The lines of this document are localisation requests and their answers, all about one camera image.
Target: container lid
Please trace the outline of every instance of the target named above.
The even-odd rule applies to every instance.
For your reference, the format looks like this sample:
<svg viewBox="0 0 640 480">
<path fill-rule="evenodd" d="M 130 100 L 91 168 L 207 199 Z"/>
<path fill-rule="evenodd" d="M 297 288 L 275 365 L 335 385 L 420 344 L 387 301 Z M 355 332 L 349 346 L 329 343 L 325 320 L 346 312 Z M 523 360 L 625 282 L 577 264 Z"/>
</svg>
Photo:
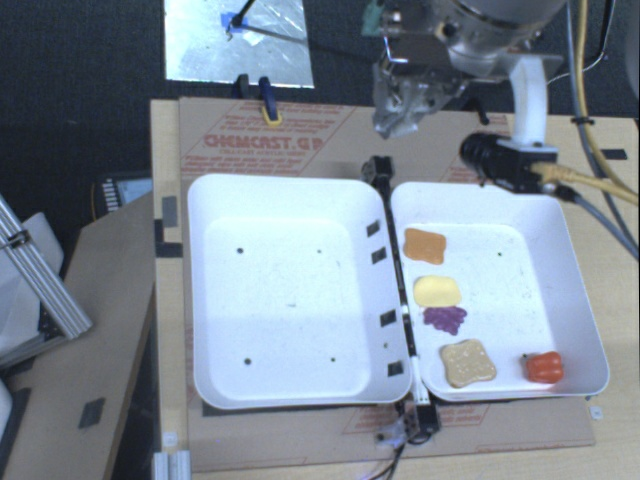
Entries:
<svg viewBox="0 0 640 480">
<path fill-rule="evenodd" d="M 412 380 L 377 192 L 212 174 L 188 193 L 198 392 L 222 409 L 389 403 Z"/>
</svg>

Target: tan table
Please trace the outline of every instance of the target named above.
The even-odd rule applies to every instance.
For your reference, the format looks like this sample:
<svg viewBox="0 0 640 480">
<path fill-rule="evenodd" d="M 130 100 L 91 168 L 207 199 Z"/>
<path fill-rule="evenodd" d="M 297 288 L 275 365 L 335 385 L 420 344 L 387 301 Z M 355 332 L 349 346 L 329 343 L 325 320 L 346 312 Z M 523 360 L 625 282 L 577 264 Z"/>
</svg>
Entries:
<svg viewBox="0 0 640 480">
<path fill-rule="evenodd" d="M 149 195 L 82 230 L 65 284 L 94 325 L 7 379 L 30 396 L 3 479 L 111 479 L 153 316 L 151 212 Z"/>
<path fill-rule="evenodd" d="M 437 119 L 445 123 L 447 119 L 456 117 L 452 113 L 440 113 L 438 116 Z M 512 116 L 507 116 L 506 120 L 510 124 Z M 615 162 L 614 168 L 630 186 L 637 187 L 638 131 L 635 123 L 630 119 L 602 118 L 597 120 L 595 133 L 603 148 L 623 148 L 628 153 L 629 159 Z M 153 102 L 152 136 L 154 216 L 161 219 L 163 198 L 180 194 L 181 190 L 178 102 Z M 561 163 L 588 172 L 576 130 L 568 118 L 549 119 L 547 141 L 559 147 Z M 363 160 L 368 156 L 369 151 L 362 152 Z M 580 191 L 589 201 L 601 209 L 605 208 L 599 194 L 588 188 L 580 188 Z M 179 198 L 177 204 L 180 214 Z M 637 208 L 626 203 L 620 203 L 620 207 L 637 237 Z M 582 209 L 565 205 L 564 210 L 611 370 L 607 389 L 589 402 L 590 406 L 602 411 L 602 419 L 593 421 L 597 444 L 594 447 L 404 459 L 400 461 L 395 479 L 638 478 L 638 264 Z M 164 241 L 182 241 L 179 223 L 165 228 Z M 160 423 L 163 451 L 171 453 L 189 447 L 184 386 L 182 266 L 171 258 L 160 258 L 156 262 L 156 269 Z M 382 466 L 382 463 L 359 462 L 197 473 L 193 478 L 352 479 L 367 477 Z"/>
</svg>

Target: red toy pepper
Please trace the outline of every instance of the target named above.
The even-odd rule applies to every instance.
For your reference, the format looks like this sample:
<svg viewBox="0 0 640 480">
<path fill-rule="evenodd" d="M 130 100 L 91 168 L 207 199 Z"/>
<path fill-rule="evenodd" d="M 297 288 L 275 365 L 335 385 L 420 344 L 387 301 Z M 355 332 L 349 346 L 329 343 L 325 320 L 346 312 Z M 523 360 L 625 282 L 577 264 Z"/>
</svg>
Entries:
<svg viewBox="0 0 640 480">
<path fill-rule="evenodd" d="M 564 377 L 562 357 L 557 352 L 547 352 L 527 360 L 527 372 L 531 382 L 555 384 Z"/>
</svg>

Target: yellow clamp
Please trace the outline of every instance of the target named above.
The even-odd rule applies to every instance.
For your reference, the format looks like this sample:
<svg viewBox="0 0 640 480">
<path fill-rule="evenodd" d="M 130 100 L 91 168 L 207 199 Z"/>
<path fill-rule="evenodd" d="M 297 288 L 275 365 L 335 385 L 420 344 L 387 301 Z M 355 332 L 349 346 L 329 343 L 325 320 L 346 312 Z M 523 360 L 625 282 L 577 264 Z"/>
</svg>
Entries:
<svg viewBox="0 0 640 480">
<path fill-rule="evenodd" d="M 264 117 L 264 120 L 268 126 L 275 128 L 276 126 L 280 126 L 282 124 L 282 114 L 280 114 L 279 110 L 276 111 L 278 112 L 278 119 L 275 119 L 275 120 L 269 119 L 267 107 L 263 105 L 261 110 L 262 110 L 262 117 Z"/>
</svg>

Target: black clip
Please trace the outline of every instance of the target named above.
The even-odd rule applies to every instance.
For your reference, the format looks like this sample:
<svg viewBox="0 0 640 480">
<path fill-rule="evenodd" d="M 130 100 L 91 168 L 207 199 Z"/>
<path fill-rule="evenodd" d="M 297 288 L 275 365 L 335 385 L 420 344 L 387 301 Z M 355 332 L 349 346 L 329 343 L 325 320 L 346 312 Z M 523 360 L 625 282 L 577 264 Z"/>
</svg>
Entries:
<svg viewBox="0 0 640 480">
<path fill-rule="evenodd" d="M 571 122 L 578 126 L 583 124 L 590 124 L 591 126 L 594 126 L 596 124 L 596 122 L 589 116 L 572 117 Z"/>
<path fill-rule="evenodd" d="M 249 75 L 244 73 L 238 76 L 231 88 L 231 97 L 237 100 L 244 100 L 249 97 Z"/>
<path fill-rule="evenodd" d="M 7 247 L 16 249 L 28 243 L 29 241 L 31 241 L 31 235 L 26 229 L 22 229 L 18 231 L 15 235 L 10 236 L 4 244 L 0 245 L 0 250 L 6 249 Z"/>
</svg>

